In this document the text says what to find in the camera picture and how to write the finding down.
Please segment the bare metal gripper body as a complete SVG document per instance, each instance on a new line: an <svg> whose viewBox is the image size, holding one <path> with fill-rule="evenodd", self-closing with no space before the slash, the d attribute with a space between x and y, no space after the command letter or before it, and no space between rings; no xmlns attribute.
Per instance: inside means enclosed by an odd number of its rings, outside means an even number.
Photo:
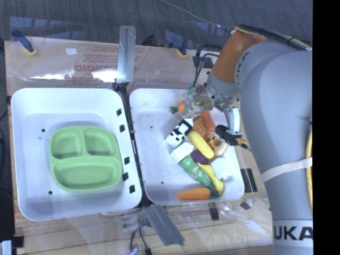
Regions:
<svg viewBox="0 0 340 255"><path fill-rule="evenodd" d="M216 109L227 112L240 97L240 91L235 84L206 84L196 86L192 95L195 111L196 105L205 106L206 110Z"/></svg>

